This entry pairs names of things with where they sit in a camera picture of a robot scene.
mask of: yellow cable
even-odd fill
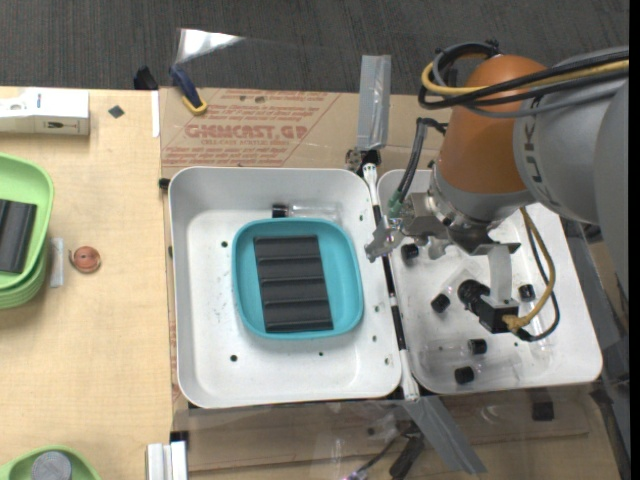
[[[590,68],[580,69],[578,71],[574,71],[572,73],[565,73],[563,75],[555,75],[544,78],[542,80],[538,80],[536,82],[529,82],[528,84],[523,84],[514,89],[530,89],[532,87],[540,87],[543,85],[554,84],[558,82],[566,82],[568,80],[575,80],[577,78],[582,78],[586,76],[594,76],[601,75],[603,73],[610,73],[612,71],[619,71],[623,69],[627,69],[629,67],[628,60],[619,60],[616,62],[609,62],[607,64],[602,64],[600,66],[594,66]],[[481,87],[448,87],[445,85],[438,85],[429,80],[429,73],[433,70],[433,62],[430,62],[426,68],[422,71],[421,80],[422,85],[425,86],[429,91],[434,92],[436,94],[440,94],[443,96],[459,96],[462,94],[468,94],[473,91],[479,91],[480,89],[486,89],[490,87],[488,85]]]
[[[536,239],[536,242],[538,242],[540,251],[544,256],[544,259],[547,261],[547,267],[549,268],[549,282],[547,283],[547,286],[542,296],[538,300],[538,303],[525,316],[517,317],[513,315],[507,315],[502,317],[502,321],[505,324],[507,324],[507,327],[511,332],[516,332],[518,329],[526,325],[529,325],[529,323],[531,323],[531,320],[533,320],[533,318],[540,312],[542,307],[547,303],[547,300],[549,300],[549,297],[551,296],[551,292],[553,292],[553,286],[556,283],[556,268],[553,264],[553,260],[551,259],[551,255],[549,254],[547,247],[544,245],[544,242],[542,240],[542,237],[540,236],[540,232],[538,231],[538,228],[536,227],[535,223],[531,219],[531,216],[529,215],[529,212],[527,212],[526,208],[524,207],[520,208],[520,213],[522,213],[522,218],[524,219],[526,225],[529,226],[529,228],[531,229],[531,233]]]

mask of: wooden table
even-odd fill
[[[0,90],[0,97],[16,94],[17,89]],[[47,279],[28,304],[0,311],[0,464],[39,446],[64,444],[82,453],[105,480],[142,479],[146,446],[167,442],[176,404],[184,402],[171,381],[165,196],[157,184],[161,146],[152,137],[150,96],[144,91],[90,91],[90,137],[0,136],[0,151],[40,164],[53,179],[49,235],[62,237],[68,250],[91,245],[103,259],[90,275],[65,262],[63,286],[50,288]],[[341,98],[356,101],[355,95]],[[409,140],[417,112],[410,99],[415,103],[409,96],[392,98],[392,116],[399,116],[396,124],[392,121],[392,133],[399,131],[393,128],[397,123],[407,122]],[[115,105],[125,112],[117,119],[108,113]],[[349,123],[345,134],[355,130],[352,117],[341,117],[340,122]],[[430,142],[429,147],[434,154],[438,144]],[[394,146],[391,151],[395,158],[407,149]],[[490,471],[487,478],[618,478],[602,417],[587,389],[567,398],[570,410],[563,417],[570,418],[574,409],[580,413],[579,425],[565,422],[573,432],[552,438],[543,432],[537,439],[521,440],[514,428],[513,435],[496,440],[482,437],[486,429],[478,427],[474,435],[481,439],[475,450]],[[514,397],[516,410],[529,409],[526,397]],[[469,400],[450,401],[461,421],[471,421],[471,411],[494,401]],[[205,463],[209,450],[225,445],[248,448],[251,435],[246,429],[234,435],[205,432],[199,440],[194,433],[190,461]],[[396,448],[370,478],[388,478],[386,470],[398,453]],[[201,472],[197,478],[334,478],[369,458],[281,462],[268,468],[239,467],[238,462],[237,468]],[[429,450],[410,478],[431,477],[468,478],[447,472]]]

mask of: white tray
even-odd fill
[[[391,171],[380,178],[378,192],[385,212],[386,201],[398,186],[402,173]],[[430,174],[430,171],[418,171],[411,191],[426,192]],[[399,249],[392,253],[391,263],[403,313],[411,369],[418,382],[430,391],[453,394],[532,388],[590,382],[599,376],[602,355],[560,219],[542,205],[530,206],[529,213],[555,263],[554,291],[561,313],[556,330],[538,342],[526,343],[511,333],[489,333],[473,313],[464,310],[455,293],[451,307],[443,313],[436,313],[431,308],[431,300],[448,285],[448,279],[456,277],[462,269],[476,275],[488,286],[489,262],[486,256],[471,258],[451,246],[447,247],[445,256],[437,260],[430,260],[426,250],[421,250],[418,258],[411,264],[405,264]],[[541,295],[545,286],[520,213],[516,212],[490,235],[500,242],[522,244],[511,256],[513,297],[518,299],[518,287],[528,283],[534,285],[538,296]],[[546,269],[544,258],[540,257]],[[531,307],[521,308],[520,314],[524,314],[526,309]],[[538,334],[551,325],[553,316],[549,300],[526,329]],[[484,356],[468,354],[466,342],[469,338],[485,339],[487,353]],[[453,372],[465,365],[483,370],[473,382],[460,385],[455,381]]]
[[[333,206],[353,241],[364,316],[346,334],[275,340],[246,329],[235,307],[231,244],[274,203]],[[192,167],[169,186],[180,388],[202,408],[383,397],[401,367],[380,260],[364,246],[375,229],[369,192],[339,169]]]

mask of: brown wooden knob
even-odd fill
[[[100,268],[100,253],[88,245],[76,249],[69,259],[71,264],[83,274],[90,274]]]

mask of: stack of green bowls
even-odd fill
[[[44,284],[53,183],[39,165],[0,153],[0,199],[36,206],[24,269],[20,273],[0,271],[0,309],[7,309],[31,300]]]

